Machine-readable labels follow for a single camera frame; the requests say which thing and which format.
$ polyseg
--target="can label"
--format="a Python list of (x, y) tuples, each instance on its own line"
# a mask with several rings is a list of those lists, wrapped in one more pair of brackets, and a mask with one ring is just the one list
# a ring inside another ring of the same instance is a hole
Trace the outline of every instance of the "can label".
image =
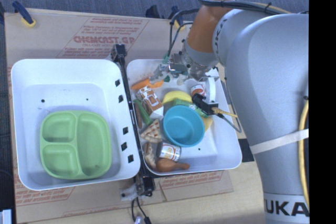
[(171, 159), (172, 161), (177, 162), (180, 158), (181, 148), (179, 146), (173, 146), (171, 144), (162, 143), (161, 153), (159, 158)]
[(204, 86), (201, 85), (201, 84), (191, 87), (190, 91), (191, 91), (191, 96), (193, 96), (196, 93), (199, 93), (199, 94), (205, 96), (205, 89), (204, 89)]

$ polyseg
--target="white strap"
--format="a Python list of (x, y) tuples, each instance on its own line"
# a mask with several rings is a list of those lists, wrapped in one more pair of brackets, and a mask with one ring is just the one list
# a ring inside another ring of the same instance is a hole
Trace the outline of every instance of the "white strap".
[(302, 131), (297, 131), (285, 136), (262, 142), (260, 144), (250, 146), (252, 154), (258, 154), (264, 151), (273, 150), (274, 148), (284, 146), (293, 142), (300, 141), (309, 137), (309, 129), (304, 129)]

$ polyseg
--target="black hole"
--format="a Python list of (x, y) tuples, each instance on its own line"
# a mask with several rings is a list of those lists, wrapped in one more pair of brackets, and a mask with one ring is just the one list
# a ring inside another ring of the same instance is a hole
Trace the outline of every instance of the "black hole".
[(133, 155), (128, 156), (128, 163), (131, 163), (134, 161)]
[(121, 144), (121, 150), (124, 151), (127, 148), (127, 143)]

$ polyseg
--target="chocolate milk carton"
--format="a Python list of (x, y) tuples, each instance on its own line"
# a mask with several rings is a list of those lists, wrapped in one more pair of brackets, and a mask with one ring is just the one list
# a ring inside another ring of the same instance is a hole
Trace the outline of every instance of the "chocolate milk carton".
[(151, 87), (145, 86), (136, 94), (150, 118), (163, 119), (163, 105)]

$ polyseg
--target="tin can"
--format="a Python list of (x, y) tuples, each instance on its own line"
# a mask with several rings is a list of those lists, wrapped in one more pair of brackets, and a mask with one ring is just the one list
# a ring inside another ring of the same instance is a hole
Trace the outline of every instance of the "tin can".
[(171, 159), (177, 162), (181, 155), (181, 147), (168, 144), (166, 142), (160, 142), (156, 149), (156, 156), (158, 158)]
[(190, 91), (191, 91), (191, 96), (193, 96), (196, 93), (199, 93), (199, 94), (205, 96), (205, 88), (201, 84), (191, 87)]

